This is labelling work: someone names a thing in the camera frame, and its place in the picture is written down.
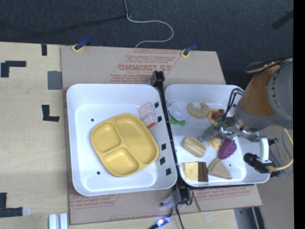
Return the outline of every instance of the dark gray carpet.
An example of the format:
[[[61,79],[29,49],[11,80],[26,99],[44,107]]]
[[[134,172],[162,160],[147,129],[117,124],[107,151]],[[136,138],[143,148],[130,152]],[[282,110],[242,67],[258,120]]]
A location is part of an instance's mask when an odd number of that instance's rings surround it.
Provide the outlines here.
[[[169,23],[174,38],[144,48],[217,51],[227,84],[245,88],[243,68],[293,54],[294,0],[126,0],[132,19]],[[123,0],[0,0],[0,41],[71,45],[93,35],[93,46],[134,47],[164,40],[163,24],[136,24]]]

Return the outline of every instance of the cardboard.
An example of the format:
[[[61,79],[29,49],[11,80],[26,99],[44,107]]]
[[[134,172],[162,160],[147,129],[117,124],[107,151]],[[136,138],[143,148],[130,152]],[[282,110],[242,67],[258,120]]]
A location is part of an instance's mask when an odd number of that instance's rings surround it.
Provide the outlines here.
[[[216,52],[191,52],[187,59],[180,50],[85,47],[74,53],[61,47],[64,121],[69,177],[70,224],[166,216],[159,201],[171,189],[149,192],[85,197],[71,180],[66,92],[77,83],[147,83],[153,71],[163,71],[164,88],[175,83],[225,84]],[[261,205],[256,185],[194,190],[195,201],[182,206],[180,213],[221,210]]]

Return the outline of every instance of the light wood surface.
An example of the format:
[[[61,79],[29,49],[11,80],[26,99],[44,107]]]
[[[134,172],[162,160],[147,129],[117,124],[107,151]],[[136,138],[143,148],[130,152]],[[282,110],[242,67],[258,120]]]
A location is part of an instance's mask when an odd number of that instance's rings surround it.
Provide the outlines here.
[[[0,218],[0,228],[48,228],[49,214],[68,213],[68,184],[62,90],[48,90],[48,71],[61,71],[60,46],[0,42],[0,62],[26,61],[0,78],[0,192],[7,207],[30,208],[30,215]],[[59,122],[43,121],[41,105]],[[185,228],[237,229],[233,210],[183,214]],[[176,215],[166,228],[181,228]],[[149,228],[156,218],[69,226],[71,229]]]

